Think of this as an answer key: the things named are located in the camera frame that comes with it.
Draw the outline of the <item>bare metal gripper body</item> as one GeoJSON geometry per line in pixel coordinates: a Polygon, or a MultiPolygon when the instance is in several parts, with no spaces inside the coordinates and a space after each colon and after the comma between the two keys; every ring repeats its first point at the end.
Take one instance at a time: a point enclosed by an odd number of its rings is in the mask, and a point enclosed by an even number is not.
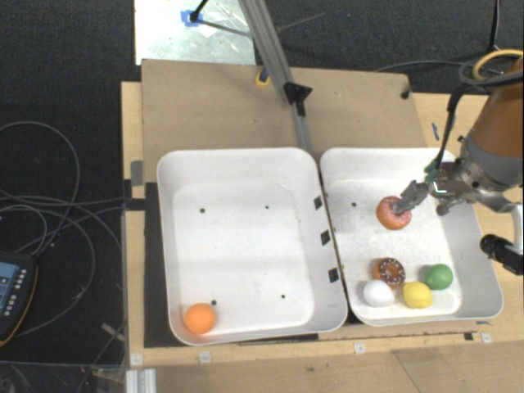
{"type": "Polygon", "coordinates": [[[512,212],[521,202],[510,201],[504,193],[514,187],[493,180],[477,165],[465,158],[427,166],[427,182],[432,197],[464,197],[494,212],[512,212]]]}

